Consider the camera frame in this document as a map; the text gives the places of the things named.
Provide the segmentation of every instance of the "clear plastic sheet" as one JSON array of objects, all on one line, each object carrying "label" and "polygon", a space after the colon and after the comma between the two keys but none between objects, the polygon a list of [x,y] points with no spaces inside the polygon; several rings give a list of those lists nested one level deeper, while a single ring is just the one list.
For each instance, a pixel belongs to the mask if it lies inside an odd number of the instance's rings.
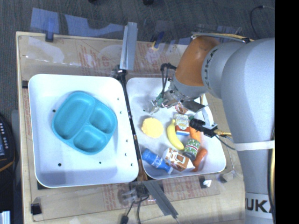
[{"label": "clear plastic sheet", "polygon": [[[30,33],[18,36],[18,57],[22,89],[26,138],[29,156],[29,172],[32,203],[38,203],[42,213],[33,215],[35,221],[60,217],[70,217],[87,213],[123,209],[129,206],[120,199],[123,192],[130,190],[130,184],[99,185],[91,187],[45,189],[39,185],[34,174],[32,134],[30,110],[26,82],[35,74],[65,74],[84,76],[113,77],[121,59],[122,39],[125,25],[109,24],[101,21],[91,21],[85,18],[58,14],[41,9],[33,9]],[[138,23],[134,70],[128,71],[127,80],[132,77],[161,77],[160,65],[171,63],[177,66],[184,50],[191,41],[192,32],[222,32],[239,34],[240,28],[224,26],[207,26],[190,24],[172,24],[168,21],[148,21]],[[53,41],[46,36],[53,33]],[[219,102],[207,96],[213,104],[212,111],[218,112]],[[225,123],[221,117],[215,122]],[[227,167],[223,173],[234,171],[233,161],[236,153],[224,147],[227,157]],[[200,177],[175,178],[162,180],[164,191],[170,201],[212,196],[219,194],[216,175],[212,186],[202,189]],[[109,204],[100,202],[100,198],[108,198]],[[67,207],[76,203],[76,208]],[[149,199],[143,205],[153,204]]]}]

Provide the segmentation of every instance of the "gray carpet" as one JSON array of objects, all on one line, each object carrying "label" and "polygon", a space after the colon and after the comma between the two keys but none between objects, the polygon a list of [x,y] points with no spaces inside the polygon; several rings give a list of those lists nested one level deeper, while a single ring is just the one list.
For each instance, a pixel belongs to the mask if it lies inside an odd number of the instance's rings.
[{"label": "gray carpet", "polygon": [[[260,5],[265,8],[254,9]],[[144,20],[163,20],[190,27],[197,24],[241,27],[243,34],[252,39],[275,36],[275,0],[155,0],[150,6],[143,5],[142,0],[99,0],[95,3],[87,0],[0,0],[0,114],[9,125],[12,111],[18,108],[15,33],[30,31],[33,8],[120,25],[128,21],[142,24]],[[184,26],[179,26],[176,36],[185,37],[186,31]],[[0,198],[0,211],[12,208],[11,191],[0,194]]]}]

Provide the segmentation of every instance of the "yellow round object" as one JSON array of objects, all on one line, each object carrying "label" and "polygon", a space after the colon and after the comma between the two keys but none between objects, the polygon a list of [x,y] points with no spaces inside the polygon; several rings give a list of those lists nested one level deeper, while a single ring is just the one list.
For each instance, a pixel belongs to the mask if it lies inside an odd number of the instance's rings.
[{"label": "yellow round object", "polygon": [[159,138],[163,134],[162,123],[155,118],[146,118],[143,123],[141,130],[149,137]]}]

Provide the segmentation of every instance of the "blue bottle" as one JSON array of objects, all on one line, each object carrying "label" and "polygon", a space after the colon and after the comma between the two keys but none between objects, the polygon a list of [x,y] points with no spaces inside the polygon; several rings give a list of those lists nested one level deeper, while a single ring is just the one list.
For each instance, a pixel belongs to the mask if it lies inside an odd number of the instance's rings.
[{"label": "blue bottle", "polygon": [[164,169],[168,174],[171,174],[173,171],[173,167],[168,166],[163,158],[159,157],[157,154],[154,154],[148,148],[144,150],[142,159],[157,169]]}]

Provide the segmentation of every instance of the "small box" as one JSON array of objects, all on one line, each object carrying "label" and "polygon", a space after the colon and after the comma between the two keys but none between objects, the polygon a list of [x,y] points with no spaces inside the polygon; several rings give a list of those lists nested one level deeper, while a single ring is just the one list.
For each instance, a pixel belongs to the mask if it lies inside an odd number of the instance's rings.
[{"label": "small box", "polygon": [[167,165],[180,172],[184,170],[191,171],[194,169],[194,166],[188,157],[180,154],[177,150],[171,147],[164,151],[163,159]]},{"label": "small box", "polygon": [[175,130],[176,134],[188,136],[190,134],[190,128],[189,128],[189,119],[188,116],[185,114],[175,114]]}]

